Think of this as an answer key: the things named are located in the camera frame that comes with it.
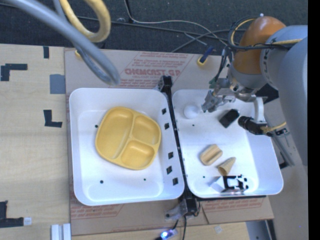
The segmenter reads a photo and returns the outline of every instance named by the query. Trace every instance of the black mat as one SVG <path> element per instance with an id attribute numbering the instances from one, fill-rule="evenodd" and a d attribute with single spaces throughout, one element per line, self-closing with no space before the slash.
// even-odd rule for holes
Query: black mat
<path id="1" fill-rule="evenodd" d="M 51 9 L 51 0 L 38 0 Z M 150 29 L 132 25 L 124 0 L 103 0 L 109 9 L 113 23 L 111 34 L 104 43 L 97 44 L 106 49 L 172 52 L 191 40 L 183 31 L 203 34 L 202 27 L 173 22 L 162 24 L 144 24 L 143 26 L 170 28 L 182 32 Z M 93 11 L 81 0 L 69 0 L 73 10 L 79 16 L 95 18 Z M 227 30 L 230 25 L 245 16 L 258 16 L 263 13 L 273 16 L 287 26 L 308 24 L 308 0 L 128 0 L 132 16 L 137 21 L 158 22 L 166 20 L 184 20 L 203 25 L 211 31 Z M 30 17 L 17 8 L 0 6 L 0 43 L 40 46 L 71 47 L 71 43 L 49 27 Z M 82 20 L 88 29 L 97 31 L 96 21 Z M 219 33 L 225 38 L 226 32 Z M 213 38 L 202 38 L 182 47 L 177 52 L 203 53 L 206 45 L 214 46 L 216 54 L 221 53 L 224 44 Z"/>

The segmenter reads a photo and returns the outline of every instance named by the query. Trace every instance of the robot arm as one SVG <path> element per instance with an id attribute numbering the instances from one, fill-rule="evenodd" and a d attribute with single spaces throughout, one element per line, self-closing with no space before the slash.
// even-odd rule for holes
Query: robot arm
<path id="1" fill-rule="evenodd" d="M 237 46 L 233 42 L 233 35 L 238 27 L 248 21 L 253 22 Z M 214 112 L 219 106 L 234 102 L 235 99 L 255 102 L 256 92 L 265 84 L 271 85 L 278 90 L 287 126 L 302 163 L 307 165 L 308 26 L 285 26 L 269 16 L 247 18 L 231 28 L 228 49 L 233 50 L 234 57 L 227 77 L 218 78 L 217 75 L 211 80 L 210 87 L 213 90 L 208 91 L 201 105 L 202 110 Z M 254 119 L 240 119 L 242 127 L 258 124 Z"/>

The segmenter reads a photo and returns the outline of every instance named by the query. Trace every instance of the white tray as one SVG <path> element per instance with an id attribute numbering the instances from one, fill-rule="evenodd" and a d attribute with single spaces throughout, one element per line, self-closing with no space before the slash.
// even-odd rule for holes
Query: white tray
<path id="1" fill-rule="evenodd" d="M 158 153 L 146 169 L 123 168 L 96 151 L 96 126 L 109 109 L 118 106 L 149 116 L 161 128 Z M 70 95 L 69 108 L 73 187 L 81 203 L 98 206 L 171 200 L 183 193 L 185 183 L 164 94 L 153 89 L 80 88 Z"/>
<path id="2" fill-rule="evenodd" d="M 264 196 L 278 194 L 283 188 L 283 178 L 272 145 L 265 135 L 254 135 L 234 121 L 224 128 L 219 119 L 230 109 L 237 109 L 240 116 L 254 117 L 253 102 L 236 100 L 218 107 L 212 113 L 202 112 L 208 90 L 178 90 L 172 97 L 178 128 L 187 185 L 200 198 L 230 197 L 231 193 L 220 193 L 210 185 L 221 176 L 218 165 L 230 157 L 236 157 L 229 175 L 244 175 L 252 187 L 240 194 L 243 196 Z M 184 108 L 196 105 L 201 110 L 193 119 L 187 119 Z M 217 144 L 223 155 L 212 165 L 206 166 L 200 154 L 210 145 Z"/>

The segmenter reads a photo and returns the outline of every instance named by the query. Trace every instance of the wooden table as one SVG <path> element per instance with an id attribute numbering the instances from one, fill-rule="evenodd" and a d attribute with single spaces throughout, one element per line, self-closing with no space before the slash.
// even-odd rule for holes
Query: wooden table
<path id="1" fill-rule="evenodd" d="M 0 44 L 0 65 L 27 64 L 0 81 L 0 202 L 7 218 L 31 225 L 0 228 L 0 239 L 46 240 L 54 224 L 70 223 L 66 95 L 50 93 L 50 75 L 65 74 L 64 48 Z M 46 127 L 44 110 L 62 127 Z M 186 240 L 249 240 L 245 222 L 188 226 Z M 172 240 L 180 239 L 183 230 Z M 74 240 L 153 240 L 162 230 L 74 236 Z"/>

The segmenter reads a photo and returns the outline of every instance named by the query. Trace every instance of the black tape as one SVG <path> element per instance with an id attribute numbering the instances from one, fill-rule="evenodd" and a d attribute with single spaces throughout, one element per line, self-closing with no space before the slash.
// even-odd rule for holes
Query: black tape
<path id="1" fill-rule="evenodd" d="M 49 54 L 49 47 L 48 46 L 44 46 L 43 47 L 43 58 L 44 59 L 49 59 L 50 54 Z"/>
<path id="2" fill-rule="evenodd" d="M 62 127 L 62 122 L 52 122 L 52 110 L 43 110 L 44 113 L 44 120 L 45 124 L 44 126 L 48 127 Z"/>
<path id="3" fill-rule="evenodd" d="M 7 81 L 9 81 L 9 77 L 10 77 L 10 70 L 7 69 L 5 66 L 1 66 L 0 81 L 7 82 Z"/>
<path id="4" fill-rule="evenodd" d="M 10 70 L 25 71 L 28 70 L 28 64 L 6 63 L 5 65 L 2 65 L 0 69 L 0 81 L 9 81 Z"/>
<path id="5" fill-rule="evenodd" d="M 24 218 L 7 218 L 8 201 L 0 202 L 0 228 L 21 227 L 24 225 Z"/>
<path id="6" fill-rule="evenodd" d="M 0 220 L 7 217 L 7 203 L 8 201 L 0 202 Z"/>

